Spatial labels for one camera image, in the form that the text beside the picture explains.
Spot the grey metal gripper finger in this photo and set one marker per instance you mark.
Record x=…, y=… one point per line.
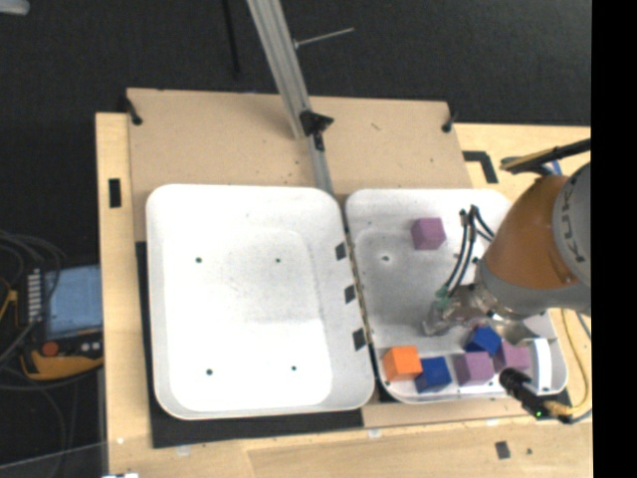
x=434, y=324

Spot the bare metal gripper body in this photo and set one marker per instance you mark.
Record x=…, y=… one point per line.
x=468, y=307

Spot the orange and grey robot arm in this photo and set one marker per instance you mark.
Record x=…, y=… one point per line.
x=527, y=247

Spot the blue cube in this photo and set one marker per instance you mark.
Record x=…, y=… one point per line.
x=435, y=374
x=484, y=339

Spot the orange cube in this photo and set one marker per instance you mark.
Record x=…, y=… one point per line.
x=402, y=362

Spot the white plastic tray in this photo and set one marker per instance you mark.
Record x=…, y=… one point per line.
x=393, y=292
x=249, y=307

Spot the purple cube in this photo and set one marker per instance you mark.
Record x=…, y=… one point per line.
x=512, y=356
x=474, y=367
x=428, y=233

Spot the thin black and white rod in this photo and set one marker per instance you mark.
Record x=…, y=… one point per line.
x=359, y=292

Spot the brown cardboard board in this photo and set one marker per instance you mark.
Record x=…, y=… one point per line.
x=224, y=137

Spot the black cylinder on white bracket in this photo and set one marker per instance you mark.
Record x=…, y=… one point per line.
x=517, y=384

